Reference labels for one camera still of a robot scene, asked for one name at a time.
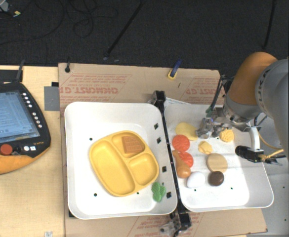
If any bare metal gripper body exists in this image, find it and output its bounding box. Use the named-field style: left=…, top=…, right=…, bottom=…
left=202, top=107, right=249, bottom=130

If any yellow ridged toy lump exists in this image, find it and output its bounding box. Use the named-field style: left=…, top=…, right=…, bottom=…
left=219, top=128, right=235, bottom=143

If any small smooth yellow toy lump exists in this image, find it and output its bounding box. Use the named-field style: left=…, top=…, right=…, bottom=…
left=198, top=140, right=213, bottom=156

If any pale yellow toy chip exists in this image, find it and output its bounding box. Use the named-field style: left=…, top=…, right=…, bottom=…
left=175, top=121, right=199, bottom=142

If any orange toy tomato slice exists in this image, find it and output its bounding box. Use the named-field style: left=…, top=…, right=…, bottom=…
left=171, top=134, right=191, bottom=153
left=178, top=152, right=195, bottom=168

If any beige round toy biscuit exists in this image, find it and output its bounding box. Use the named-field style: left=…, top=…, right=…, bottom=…
left=206, top=153, right=229, bottom=174

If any thin black rod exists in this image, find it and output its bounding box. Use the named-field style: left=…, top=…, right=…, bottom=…
left=158, top=100, right=185, bottom=214

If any dark brown round toy biscuit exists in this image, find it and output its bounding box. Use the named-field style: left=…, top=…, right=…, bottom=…
left=207, top=170, right=225, bottom=187

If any white toy egg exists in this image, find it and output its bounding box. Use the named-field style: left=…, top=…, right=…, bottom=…
left=186, top=171, right=206, bottom=189

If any white plastic tray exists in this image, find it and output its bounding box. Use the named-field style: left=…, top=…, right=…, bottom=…
left=164, top=97, right=275, bottom=213
left=64, top=101, right=178, bottom=220

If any brown toy waffle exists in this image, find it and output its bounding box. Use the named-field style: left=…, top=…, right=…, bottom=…
left=121, top=135, right=146, bottom=155

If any green toy lettuce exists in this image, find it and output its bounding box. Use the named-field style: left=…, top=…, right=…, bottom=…
left=151, top=181, right=167, bottom=203

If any brown cardboard board red print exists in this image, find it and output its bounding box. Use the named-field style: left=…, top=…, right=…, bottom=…
left=57, top=62, right=268, bottom=237

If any yellow divided plate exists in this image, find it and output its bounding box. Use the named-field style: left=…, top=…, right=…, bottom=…
left=88, top=130, right=160, bottom=198

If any black cylinder on white bracket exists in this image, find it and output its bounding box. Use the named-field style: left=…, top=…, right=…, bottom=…
left=235, top=126, right=266, bottom=163

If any black block with thin wires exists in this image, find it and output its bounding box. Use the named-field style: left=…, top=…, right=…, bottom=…
left=152, top=90, right=167, bottom=106
left=169, top=209, right=193, bottom=232

